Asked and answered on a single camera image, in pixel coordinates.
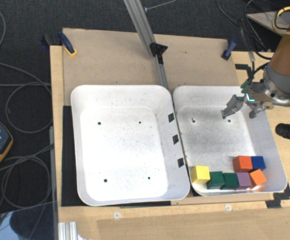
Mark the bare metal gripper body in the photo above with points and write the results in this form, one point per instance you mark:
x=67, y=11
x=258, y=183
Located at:
x=260, y=95

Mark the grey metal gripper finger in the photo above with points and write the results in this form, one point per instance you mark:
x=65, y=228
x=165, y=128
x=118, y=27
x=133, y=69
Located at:
x=232, y=106
x=253, y=112

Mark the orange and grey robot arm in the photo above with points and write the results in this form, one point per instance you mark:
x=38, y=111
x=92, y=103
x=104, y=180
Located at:
x=286, y=56

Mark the white plastic tray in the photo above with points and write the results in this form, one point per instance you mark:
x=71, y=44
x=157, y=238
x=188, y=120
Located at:
x=122, y=146
x=215, y=141

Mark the blue cube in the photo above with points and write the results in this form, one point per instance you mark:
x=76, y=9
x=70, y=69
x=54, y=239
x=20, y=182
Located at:
x=258, y=162

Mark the red-orange cube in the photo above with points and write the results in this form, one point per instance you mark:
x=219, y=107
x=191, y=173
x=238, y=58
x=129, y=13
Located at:
x=243, y=163

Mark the orange cube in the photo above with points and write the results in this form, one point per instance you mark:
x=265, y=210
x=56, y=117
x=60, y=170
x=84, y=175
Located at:
x=258, y=177

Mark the purple cube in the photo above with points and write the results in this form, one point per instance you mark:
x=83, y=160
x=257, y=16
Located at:
x=244, y=179

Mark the green cube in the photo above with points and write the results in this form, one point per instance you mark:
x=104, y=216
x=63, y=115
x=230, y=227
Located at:
x=217, y=178
x=231, y=179

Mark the yellow cube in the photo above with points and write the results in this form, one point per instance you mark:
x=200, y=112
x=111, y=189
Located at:
x=200, y=174

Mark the brown cardboard board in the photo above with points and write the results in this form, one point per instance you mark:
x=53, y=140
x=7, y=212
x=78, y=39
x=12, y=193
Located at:
x=114, y=64

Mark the black cylinder on white bracket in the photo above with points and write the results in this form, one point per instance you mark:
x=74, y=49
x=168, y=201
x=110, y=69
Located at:
x=286, y=131

